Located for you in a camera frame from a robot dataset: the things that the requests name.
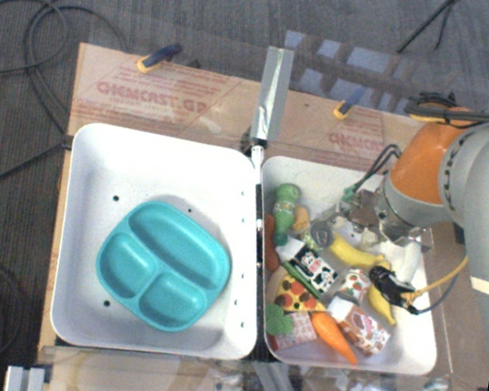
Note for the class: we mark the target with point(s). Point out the brown and white carton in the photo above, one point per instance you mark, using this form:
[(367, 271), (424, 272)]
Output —
[(363, 329)]

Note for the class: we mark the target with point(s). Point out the strawberry print can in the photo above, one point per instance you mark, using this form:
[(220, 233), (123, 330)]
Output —
[(354, 285)]

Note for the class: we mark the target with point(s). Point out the yellow banana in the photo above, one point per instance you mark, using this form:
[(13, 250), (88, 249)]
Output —
[(351, 254), (381, 304)]

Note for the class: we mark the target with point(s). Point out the green bottle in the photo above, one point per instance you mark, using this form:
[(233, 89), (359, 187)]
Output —
[(285, 211)]

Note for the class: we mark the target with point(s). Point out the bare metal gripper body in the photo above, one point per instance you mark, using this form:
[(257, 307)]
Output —
[(365, 211)]

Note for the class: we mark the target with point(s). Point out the red sausage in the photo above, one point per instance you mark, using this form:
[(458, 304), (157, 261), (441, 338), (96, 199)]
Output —
[(270, 250)]

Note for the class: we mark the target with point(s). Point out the orange carrot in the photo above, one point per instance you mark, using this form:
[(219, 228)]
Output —
[(332, 335)]

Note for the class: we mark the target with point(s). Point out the cow print carton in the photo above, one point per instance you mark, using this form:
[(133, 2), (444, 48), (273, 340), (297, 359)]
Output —
[(317, 273)]

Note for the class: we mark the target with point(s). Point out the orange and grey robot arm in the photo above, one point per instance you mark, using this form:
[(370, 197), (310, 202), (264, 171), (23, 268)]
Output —
[(485, 185)]

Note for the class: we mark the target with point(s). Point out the pizza slice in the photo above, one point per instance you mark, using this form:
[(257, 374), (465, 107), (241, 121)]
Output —
[(295, 294)]

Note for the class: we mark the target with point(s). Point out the pink packet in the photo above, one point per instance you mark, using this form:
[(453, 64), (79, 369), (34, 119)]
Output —
[(300, 333)]

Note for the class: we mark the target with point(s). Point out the grey metal can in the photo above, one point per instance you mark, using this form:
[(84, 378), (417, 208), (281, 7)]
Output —
[(323, 234)]

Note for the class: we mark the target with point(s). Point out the orange toy biscuit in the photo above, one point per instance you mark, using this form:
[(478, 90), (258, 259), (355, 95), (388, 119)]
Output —
[(301, 219)]

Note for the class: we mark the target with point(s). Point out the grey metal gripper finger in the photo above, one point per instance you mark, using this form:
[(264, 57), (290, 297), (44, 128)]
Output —
[(368, 239), (333, 217)]

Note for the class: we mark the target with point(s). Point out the brown cardboard board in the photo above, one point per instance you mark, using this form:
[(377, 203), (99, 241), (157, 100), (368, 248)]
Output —
[(158, 100)]

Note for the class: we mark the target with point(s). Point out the white plastic tray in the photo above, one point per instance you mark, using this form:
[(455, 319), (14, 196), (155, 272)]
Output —
[(404, 354), (82, 292)]

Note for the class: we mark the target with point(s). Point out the teal divided plate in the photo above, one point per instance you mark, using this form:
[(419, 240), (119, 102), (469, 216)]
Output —
[(164, 265)]

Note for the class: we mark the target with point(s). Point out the green toy lettuce leaf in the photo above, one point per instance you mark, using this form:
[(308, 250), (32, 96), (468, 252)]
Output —
[(276, 319)]

